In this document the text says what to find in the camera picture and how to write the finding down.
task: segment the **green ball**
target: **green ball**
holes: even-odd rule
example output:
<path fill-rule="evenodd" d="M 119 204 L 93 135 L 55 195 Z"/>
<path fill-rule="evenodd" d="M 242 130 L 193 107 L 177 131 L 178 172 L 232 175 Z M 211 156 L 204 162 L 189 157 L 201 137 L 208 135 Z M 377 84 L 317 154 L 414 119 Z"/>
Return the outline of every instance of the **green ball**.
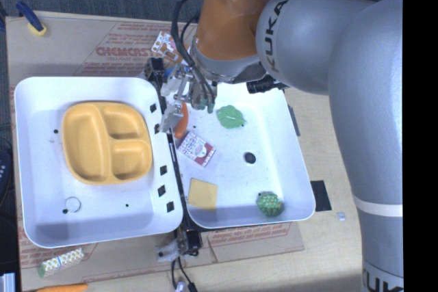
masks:
<path fill-rule="evenodd" d="M 281 201 L 276 194 L 259 194 L 256 203 L 260 211 L 267 217 L 274 217 L 281 212 Z"/>

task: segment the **white plastic tray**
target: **white plastic tray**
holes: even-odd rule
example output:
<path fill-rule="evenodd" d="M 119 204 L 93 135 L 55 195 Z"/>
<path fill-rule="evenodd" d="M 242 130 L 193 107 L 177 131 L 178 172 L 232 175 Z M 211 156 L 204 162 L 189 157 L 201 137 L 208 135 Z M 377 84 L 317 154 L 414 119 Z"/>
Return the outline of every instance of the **white plastic tray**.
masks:
<path fill-rule="evenodd" d="M 227 105 L 243 113 L 244 127 L 222 127 L 216 111 Z M 192 178 L 218 186 L 215 211 L 188 205 L 190 217 L 199 226 L 213 229 L 291 222 L 313 214 L 315 198 L 282 91 L 249 94 L 245 84 L 220 84 L 213 114 L 189 111 L 188 131 L 216 147 L 205 168 L 177 151 L 186 199 Z M 253 164 L 245 161 L 247 152 L 254 154 Z M 257 208 L 262 191 L 272 191 L 281 199 L 284 209 L 280 215 L 266 217 Z"/>
<path fill-rule="evenodd" d="M 126 103 L 143 115 L 153 149 L 146 176 L 117 185 L 88 185 L 70 173 L 62 148 L 62 117 L 84 101 Z M 23 221 L 36 245 L 54 248 L 154 235 L 180 225 L 183 209 L 175 170 L 166 134 L 155 133 L 161 111 L 149 82 L 32 77 L 17 85 L 15 109 Z M 68 198 L 78 199 L 80 210 L 64 213 Z M 77 206 L 76 199 L 70 205 Z"/>

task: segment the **white band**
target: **white band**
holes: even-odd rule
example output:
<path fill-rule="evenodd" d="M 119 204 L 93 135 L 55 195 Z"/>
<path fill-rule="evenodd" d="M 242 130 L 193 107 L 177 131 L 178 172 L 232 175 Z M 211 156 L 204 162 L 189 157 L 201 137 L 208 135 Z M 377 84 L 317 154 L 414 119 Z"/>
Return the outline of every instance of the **white band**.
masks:
<path fill-rule="evenodd" d="M 356 207 L 363 212 L 383 217 L 403 217 L 403 204 L 380 204 L 365 202 L 353 195 Z"/>

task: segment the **table surface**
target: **table surface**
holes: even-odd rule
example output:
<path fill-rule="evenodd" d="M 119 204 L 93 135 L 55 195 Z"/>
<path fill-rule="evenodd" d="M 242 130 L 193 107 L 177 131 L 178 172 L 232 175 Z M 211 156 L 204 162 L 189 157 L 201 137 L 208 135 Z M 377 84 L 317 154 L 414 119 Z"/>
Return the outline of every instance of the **table surface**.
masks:
<path fill-rule="evenodd" d="M 39 62 L 29 66 L 41 75 L 40 71 L 49 67 L 49 60 L 41 57 Z M 24 64 L 25 60 L 19 64 L 10 62 L 11 85 L 23 78 Z M 24 72 L 26 74 L 31 75 L 31 71 Z M 287 89 L 285 96 L 294 110 L 309 178 L 324 181 L 332 210 L 315 212 L 310 219 L 298 223 L 305 246 L 303 251 L 185 269 L 199 291 L 360 290 L 359 221 L 333 129 L 329 98 L 294 88 Z M 340 220 L 338 213 L 343 213 L 345 220 Z M 180 270 L 175 274 L 177 279 L 183 280 Z M 174 290 L 170 272 L 164 271 L 91 282 L 88 291 Z"/>

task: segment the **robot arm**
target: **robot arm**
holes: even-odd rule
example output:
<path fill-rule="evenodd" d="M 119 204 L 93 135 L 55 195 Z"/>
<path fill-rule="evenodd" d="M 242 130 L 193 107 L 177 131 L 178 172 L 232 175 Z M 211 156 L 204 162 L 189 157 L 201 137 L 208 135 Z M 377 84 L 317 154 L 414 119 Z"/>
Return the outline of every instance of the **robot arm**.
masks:
<path fill-rule="evenodd" d="M 213 86 L 329 96 L 361 225 L 362 289 L 402 291 L 402 0 L 205 0 L 190 55 Z M 215 97 L 196 84 L 195 108 Z"/>

